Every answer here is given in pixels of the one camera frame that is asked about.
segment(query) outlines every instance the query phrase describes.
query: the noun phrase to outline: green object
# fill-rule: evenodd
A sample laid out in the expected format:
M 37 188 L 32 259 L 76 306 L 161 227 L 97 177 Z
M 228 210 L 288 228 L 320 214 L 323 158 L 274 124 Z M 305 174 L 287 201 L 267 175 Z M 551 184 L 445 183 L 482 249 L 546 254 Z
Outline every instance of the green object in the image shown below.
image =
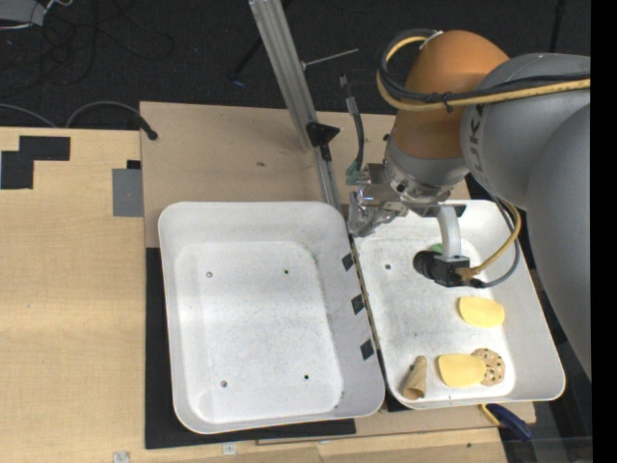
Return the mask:
M 349 165 L 349 168 L 345 172 L 347 185 L 358 185 L 358 178 L 360 178 L 360 166 L 358 166 L 358 160 L 354 159 L 353 163 Z

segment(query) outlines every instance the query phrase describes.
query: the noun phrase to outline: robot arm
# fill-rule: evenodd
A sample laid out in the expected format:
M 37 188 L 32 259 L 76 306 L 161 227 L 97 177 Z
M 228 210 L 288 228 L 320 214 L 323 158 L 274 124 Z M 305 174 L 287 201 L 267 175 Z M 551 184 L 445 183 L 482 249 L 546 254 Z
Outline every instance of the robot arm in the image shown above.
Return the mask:
M 388 61 L 409 43 L 420 50 L 401 86 Z M 492 196 L 526 211 L 540 279 L 589 378 L 590 63 L 545 53 L 509 59 L 466 31 L 400 34 L 377 75 L 398 109 L 384 163 L 362 170 L 349 216 L 350 232 L 364 235 L 408 210 L 439 213 L 471 173 Z M 469 262 L 431 259 L 437 267 L 419 261 L 416 269 L 442 285 L 469 284 L 461 273 Z M 439 266 L 453 282 L 434 277 Z

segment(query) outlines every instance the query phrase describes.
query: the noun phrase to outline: wooden table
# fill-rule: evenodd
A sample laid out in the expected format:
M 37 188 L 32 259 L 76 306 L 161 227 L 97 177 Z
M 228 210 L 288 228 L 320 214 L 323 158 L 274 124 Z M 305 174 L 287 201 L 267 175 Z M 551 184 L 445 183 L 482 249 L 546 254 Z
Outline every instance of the wooden table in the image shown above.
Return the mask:
M 222 123 L 235 112 L 218 108 Z M 148 120 L 164 135 L 157 119 Z M 378 412 L 328 444 L 145 449 L 145 218 L 115 217 L 112 200 L 112 170 L 142 158 L 141 134 L 0 128 L 0 150 L 18 150 L 24 135 L 69 136 L 71 152 L 35 161 L 32 189 L 0 190 L 0 461 L 111 463 L 119 451 L 131 463 L 340 463 L 360 453 L 366 463 L 507 461 L 497 429 L 473 406 Z M 531 403 L 511 409 L 535 420 Z

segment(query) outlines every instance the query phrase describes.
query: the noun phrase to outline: white tray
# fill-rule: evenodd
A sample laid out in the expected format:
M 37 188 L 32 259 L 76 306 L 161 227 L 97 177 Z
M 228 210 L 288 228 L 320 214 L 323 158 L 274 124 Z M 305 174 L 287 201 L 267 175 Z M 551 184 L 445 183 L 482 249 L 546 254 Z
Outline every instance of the white tray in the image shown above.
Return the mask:
M 361 289 L 335 209 L 178 203 L 159 235 L 174 409 L 186 427 L 211 434 L 379 409 L 383 376 L 367 356 L 370 326 L 353 307 Z
M 477 265 L 490 256 L 509 230 L 497 207 L 488 201 L 466 204 L 459 219 L 462 253 Z M 356 238 L 360 268 L 368 291 L 369 309 L 384 360 L 388 388 L 409 408 L 438 408 L 486 402 L 550 400 L 559 397 L 565 376 L 524 257 L 504 283 L 485 289 L 444 287 L 414 270 L 414 255 L 442 241 L 436 218 L 411 211 Z M 478 275 L 484 281 L 501 276 L 512 263 L 514 246 Z M 462 295 L 497 300 L 505 321 L 493 329 L 467 324 L 457 311 Z M 439 377 L 436 359 L 444 353 L 471 353 L 490 348 L 503 357 L 504 381 L 487 387 L 449 388 Z M 418 355 L 428 360 L 425 398 L 410 401 L 402 385 Z

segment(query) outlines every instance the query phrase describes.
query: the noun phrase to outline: yellow chip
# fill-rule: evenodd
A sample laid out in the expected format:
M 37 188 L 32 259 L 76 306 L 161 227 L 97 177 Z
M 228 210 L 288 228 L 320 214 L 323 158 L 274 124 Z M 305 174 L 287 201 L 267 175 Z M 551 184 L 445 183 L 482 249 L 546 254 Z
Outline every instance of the yellow chip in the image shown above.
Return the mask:
M 478 357 L 465 353 L 447 353 L 437 359 L 445 384 L 452 388 L 465 388 L 484 380 L 486 365 Z
M 459 312 L 466 322 L 480 328 L 494 328 L 505 319 L 501 304 L 490 298 L 461 297 Z

